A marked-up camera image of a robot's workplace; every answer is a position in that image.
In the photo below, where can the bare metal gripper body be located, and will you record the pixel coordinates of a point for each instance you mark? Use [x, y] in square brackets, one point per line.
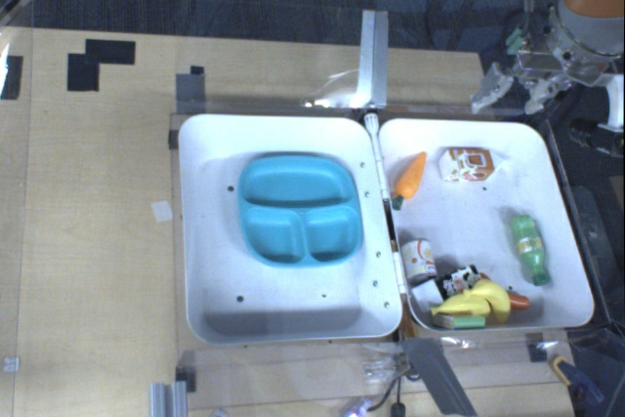
[542, 63]

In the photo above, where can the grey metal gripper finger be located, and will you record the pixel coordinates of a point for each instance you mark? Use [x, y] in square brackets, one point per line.
[490, 88]
[544, 96]

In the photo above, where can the white and orange carton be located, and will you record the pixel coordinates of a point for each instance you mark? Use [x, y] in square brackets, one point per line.
[466, 165]

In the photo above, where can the orange carrot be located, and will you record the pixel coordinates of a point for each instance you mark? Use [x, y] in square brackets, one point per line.
[411, 178]

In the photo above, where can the thin black and white rod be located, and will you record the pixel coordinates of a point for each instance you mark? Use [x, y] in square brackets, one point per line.
[379, 161]

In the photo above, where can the white plastic tray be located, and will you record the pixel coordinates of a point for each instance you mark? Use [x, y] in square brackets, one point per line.
[215, 220]
[469, 220]

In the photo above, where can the green plastic bottle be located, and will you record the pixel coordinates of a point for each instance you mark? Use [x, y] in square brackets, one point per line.
[528, 249]

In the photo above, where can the white can with orange print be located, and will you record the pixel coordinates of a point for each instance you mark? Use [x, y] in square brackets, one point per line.
[417, 261]

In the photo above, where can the black and white carton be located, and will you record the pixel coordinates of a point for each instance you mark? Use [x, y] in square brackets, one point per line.
[459, 280]

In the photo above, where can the orange sausage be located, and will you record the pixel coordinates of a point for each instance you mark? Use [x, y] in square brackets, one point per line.
[519, 301]

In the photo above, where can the yellow banana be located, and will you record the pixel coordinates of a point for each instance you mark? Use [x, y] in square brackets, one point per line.
[481, 300]

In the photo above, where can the blue divided plate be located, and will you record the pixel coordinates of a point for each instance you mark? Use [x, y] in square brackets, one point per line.
[298, 210]

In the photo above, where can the green and yellow packet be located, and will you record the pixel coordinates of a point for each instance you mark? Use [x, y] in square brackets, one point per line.
[461, 321]

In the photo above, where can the pale wood board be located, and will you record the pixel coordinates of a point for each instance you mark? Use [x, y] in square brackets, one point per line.
[97, 210]

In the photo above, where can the black cylinder on white bracket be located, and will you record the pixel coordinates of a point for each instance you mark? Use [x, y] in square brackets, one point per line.
[614, 105]

